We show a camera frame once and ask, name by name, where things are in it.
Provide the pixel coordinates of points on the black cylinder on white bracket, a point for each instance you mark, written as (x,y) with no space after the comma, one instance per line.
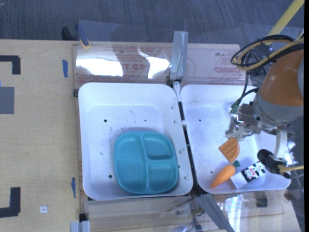
(270,162)

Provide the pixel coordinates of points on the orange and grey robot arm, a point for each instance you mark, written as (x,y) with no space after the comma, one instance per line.
(280,83)

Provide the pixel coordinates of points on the orange carrot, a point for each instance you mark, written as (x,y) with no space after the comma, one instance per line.
(224,174)

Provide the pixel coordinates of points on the brown cardboard board red print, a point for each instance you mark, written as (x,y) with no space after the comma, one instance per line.
(217,64)

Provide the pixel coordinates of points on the white carton with cow print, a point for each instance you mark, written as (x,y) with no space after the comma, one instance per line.
(251,174)

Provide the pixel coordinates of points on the teal divided plate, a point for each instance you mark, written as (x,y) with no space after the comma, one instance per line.
(135,163)

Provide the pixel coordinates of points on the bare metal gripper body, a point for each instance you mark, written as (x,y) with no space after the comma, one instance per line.
(248,116)

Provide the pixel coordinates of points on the white plastic tray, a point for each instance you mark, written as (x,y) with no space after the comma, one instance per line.
(207,129)
(135,105)

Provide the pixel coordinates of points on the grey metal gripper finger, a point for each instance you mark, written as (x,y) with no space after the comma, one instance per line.
(245,134)
(232,129)

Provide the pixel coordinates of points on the orange waffle biscuit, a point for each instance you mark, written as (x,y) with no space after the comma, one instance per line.
(229,150)

